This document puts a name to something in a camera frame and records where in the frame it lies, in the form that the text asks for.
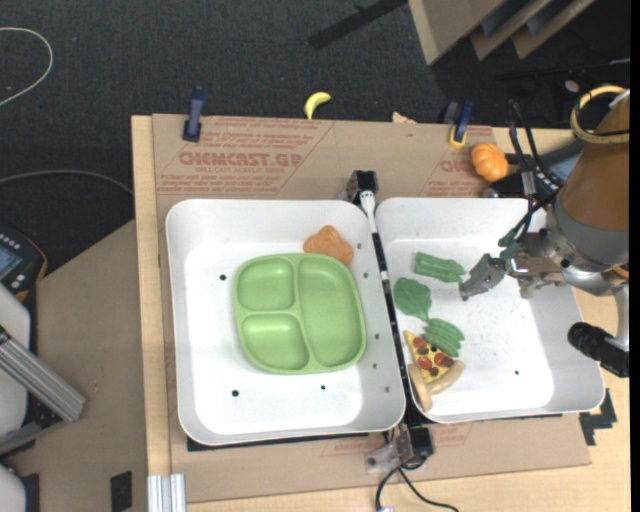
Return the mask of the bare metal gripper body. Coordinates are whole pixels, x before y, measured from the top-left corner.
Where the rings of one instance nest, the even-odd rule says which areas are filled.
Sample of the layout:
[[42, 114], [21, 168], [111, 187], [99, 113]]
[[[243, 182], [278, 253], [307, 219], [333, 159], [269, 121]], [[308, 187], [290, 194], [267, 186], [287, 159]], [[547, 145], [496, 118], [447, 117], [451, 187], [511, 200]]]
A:
[[506, 272], [518, 279], [521, 295], [527, 298], [551, 284], [605, 296], [625, 283], [614, 275], [614, 268], [628, 259], [626, 231], [592, 227], [568, 215], [549, 215], [543, 228], [525, 235], [507, 260]]

